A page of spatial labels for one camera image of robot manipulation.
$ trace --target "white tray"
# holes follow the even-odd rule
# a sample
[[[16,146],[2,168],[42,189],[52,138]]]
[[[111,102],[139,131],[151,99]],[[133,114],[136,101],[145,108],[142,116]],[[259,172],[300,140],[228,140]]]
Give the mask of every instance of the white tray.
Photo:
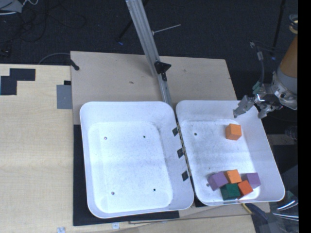
[[[195,194],[205,205],[279,201],[285,194],[257,109],[234,118],[238,102],[185,100],[176,107]],[[242,137],[237,141],[225,137],[229,123],[241,125]],[[207,185],[207,177],[233,169],[241,175],[257,172],[261,186],[240,200],[224,201],[220,189],[213,191]]]
[[[173,109],[156,102],[88,102],[80,110],[87,204],[99,218],[189,208],[194,192]]]

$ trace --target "green block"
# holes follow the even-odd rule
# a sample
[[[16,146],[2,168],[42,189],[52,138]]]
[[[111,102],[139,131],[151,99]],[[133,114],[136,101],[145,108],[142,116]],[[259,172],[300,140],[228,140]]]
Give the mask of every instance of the green block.
[[[224,200],[235,200],[241,196],[237,183],[225,184],[220,188]]]

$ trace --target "dark fabric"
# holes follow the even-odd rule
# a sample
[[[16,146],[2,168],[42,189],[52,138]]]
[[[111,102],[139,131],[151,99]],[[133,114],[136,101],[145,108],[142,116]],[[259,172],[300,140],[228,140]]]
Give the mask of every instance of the dark fabric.
[[[73,158],[73,225],[90,225],[123,221],[166,220],[179,218],[178,211],[148,213],[134,216],[121,216],[116,218],[98,218],[88,209],[86,200],[86,180],[83,159],[83,143],[81,126],[74,125],[74,158]]]

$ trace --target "cube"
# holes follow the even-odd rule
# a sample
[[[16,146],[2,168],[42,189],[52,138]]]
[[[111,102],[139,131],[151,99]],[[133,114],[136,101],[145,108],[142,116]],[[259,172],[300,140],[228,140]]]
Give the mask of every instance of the cube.
[[[224,172],[218,172],[210,175],[207,181],[213,191],[225,184],[228,184],[228,180],[225,177]]]
[[[225,129],[225,137],[229,140],[238,140],[242,136],[241,126],[230,123]]]
[[[244,180],[244,181],[238,183],[238,187],[239,187],[239,191],[241,193],[241,196],[239,197],[239,199],[253,191],[253,188],[249,184],[248,180]]]
[[[220,188],[224,200],[234,200],[241,196],[237,183],[225,184]]]
[[[253,189],[261,185],[258,173],[246,173],[244,177],[243,179],[247,180]]]
[[[239,183],[242,181],[239,171],[237,169],[226,171],[224,172],[224,175],[226,176],[230,184]]]

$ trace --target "orange block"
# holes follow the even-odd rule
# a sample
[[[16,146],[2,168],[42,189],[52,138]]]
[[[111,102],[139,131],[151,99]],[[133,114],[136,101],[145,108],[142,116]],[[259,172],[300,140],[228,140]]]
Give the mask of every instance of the orange block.
[[[248,180],[242,181],[240,183],[238,183],[238,187],[241,193],[241,196],[239,197],[239,199],[243,196],[245,196],[246,194],[249,194],[253,191],[253,188],[251,187],[250,183],[248,182]]]
[[[241,125],[230,123],[225,129],[225,137],[229,140],[238,140],[242,136]]]
[[[226,171],[226,172],[224,172],[224,175],[226,176],[229,183],[231,183],[231,184],[242,182],[241,176],[240,176],[237,169]]]

